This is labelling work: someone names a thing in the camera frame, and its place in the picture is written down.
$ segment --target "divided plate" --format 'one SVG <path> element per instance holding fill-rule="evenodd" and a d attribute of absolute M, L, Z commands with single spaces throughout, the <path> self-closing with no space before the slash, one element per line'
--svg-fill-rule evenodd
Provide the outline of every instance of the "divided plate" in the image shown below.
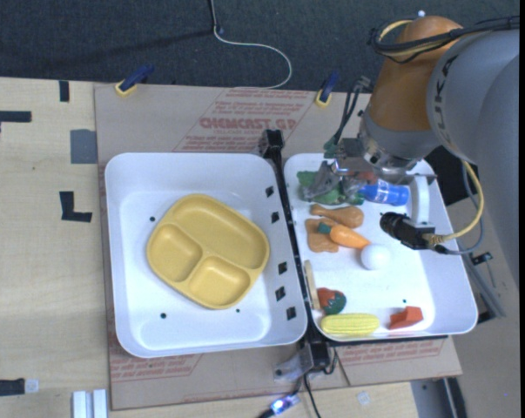
<path fill-rule="evenodd" d="M 200 305 L 229 308 L 259 277 L 268 239 L 247 217 L 203 194 L 187 195 L 159 221 L 148 261 L 168 285 Z"/>

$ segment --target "blue bottle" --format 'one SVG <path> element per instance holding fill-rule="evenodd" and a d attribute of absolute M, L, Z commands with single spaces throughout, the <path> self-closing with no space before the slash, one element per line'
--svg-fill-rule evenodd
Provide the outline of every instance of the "blue bottle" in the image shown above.
<path fill-rule="evenodd" d="M 376 184 L 362 186 L 358 193 L 367 201 L 392 206 L 404 206 L 409 200 L 409 188 L 406 185 L 391 185 L 381 179 Z"/>

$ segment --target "toy egg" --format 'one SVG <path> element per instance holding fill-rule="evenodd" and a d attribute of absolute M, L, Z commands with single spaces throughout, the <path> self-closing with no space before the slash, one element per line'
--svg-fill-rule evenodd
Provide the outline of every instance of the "toy egg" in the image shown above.
<path fill-rule="evenodd" d="M 360 261 L 366 269 L 384 269 L 390 259 L 390 250 L 384 245 L 371 243 L 360 252 Z"/>

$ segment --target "white tray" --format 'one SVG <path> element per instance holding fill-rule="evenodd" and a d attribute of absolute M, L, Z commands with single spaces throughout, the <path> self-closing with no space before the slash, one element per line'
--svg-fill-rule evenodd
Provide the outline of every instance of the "white tray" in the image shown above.
<path fill-rule="evenodd" d="M 311 204 L 300 196 L 297 172 L 317 172 L 323 159 L 323 155 L 319 153 L 300 154 L 289 158 L 285 165 L 287 190 L 301 260 L 310 260 L 316 287 L 339 290 L 346 295 L 347 305 L 343 313 L 371 313 L 380 319 L 380 327 L 371 335 L 357 339 L 332 335 L 327 337 L 336 341 L 382 340 L 463 334 L 471 330 L 477 321 L 477 309 L 462 258 L 429 250 L 414 251 L 380 229 L 382 213 L 399 212 L 410 215 L 411 200 L 407 206 L 402 207 L 369 201 L 360 206 L 365 220 L 357 228 L 357 232 L 371 242 L 389 248 L 391 264 L 386 268 L 367 270 L 360 263 L 360 252 L 353 249 L 342 248 L 337 253 L 314 253 L 308 248 L 305 220 L 317 217 L 310 214 Z M 434 173 L 424 161 L 413 172 Z M 451 233 L 452 226 L 438 185 L 434 182 L 430 188 L 430 222 L 436 226 L 437 233 Z M 456 249 L 455 240 L 449 241 L 445 246 Z M 390 314 L 399 313 L 405 306 L 420 307 L 423 321 L 411 327 L 388 330 Z M 321 318 L 321 311 L 313 310 L 317 327 L 320 327 Z"/>
<path fill-rule="evenodd" d="M 150 358 L 267 347 L 303 336 L 306 308 L 275 174 L 264 159 L 238 153 L 124 153 L 106 166 L 105 188 L 115 325 L 130 354 Z M 202 307 L 165 284 L 148 264 L 146 244 L 156 221 L 191 193 L 226 203 L 256 223 L 270 242 L 266 268 L 232 308 Z"/>

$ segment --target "yellow cable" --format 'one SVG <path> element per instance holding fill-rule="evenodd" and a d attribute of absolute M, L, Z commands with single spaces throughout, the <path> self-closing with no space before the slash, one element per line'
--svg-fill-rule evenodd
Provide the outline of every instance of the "yellow cable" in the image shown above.
<path fill-rule="evenodd" d="M 477 206 L 477 213 L 475 217 L 473 218 L 473 220 L 471 221 L 471 223 L 469 223 L 466 227 L 464 227 L 457 233 L 450 233 L 446 235 L 437 235 L 433 233 L 423 234 L 423 239 L 428 241 L 431 245 L 439 245 L 440 243 L 444 243 L 445 241 L 448 241 L 451 239 L 457 239 L 458 237 L 461 237 L 462 235 L 471 231 L 477 225 L 477 223 L 479 223 L 479 220 L 481 219 L 482 211 L 485 206 L 485 200 L 482 194 L 481 183 L 479 182 L 479 179 L 475 175 L 475 172 L 473 171 L 473 167 L 471 167 L 471 164 L 463 160 L 461 162 L 465 166 L 465 170 L 468 173 L 469 177 L 471 178 L 471 181 L 473 181 L 473 185 L 475 186 L 475 189 L 477 190 L 477 197 L 479 199 L 478 201 L 479 205 Z"/>
<path fill-rule="evenodd" d="M 389 24 L 386 28 L 384 28 L 384 30 L 382 30 L 382 32 L 378 36 L 379 41 L 382 41 L 384 36 L 388 32 L 390 32 L 391 30 L 394 30 L 395 28 L 403 26 L 404 24 L 410 24 L 412 22 L 413 22 L 412 19 L 409 19 L 409 20 L 405 20 L 404 19 L 404 20 L 400 20 L 398 22 L 393 22 L 393 23 Z M 415 53 L 429 51 L 432 47 L 442 46 L 444 44 L 444 42 L 445 42 L 444 40 L 437 40 L 435 42 L 430 42 L 428 44 L 415 46 L 413 48 L 407 48 L 407 49 L 405 49 L 403 51 L 383 51 L 381 54 L 383 54 L 384 56 L 387 56 L 387 57 L 410 56 L 410 55 L 413 55 Z"/>

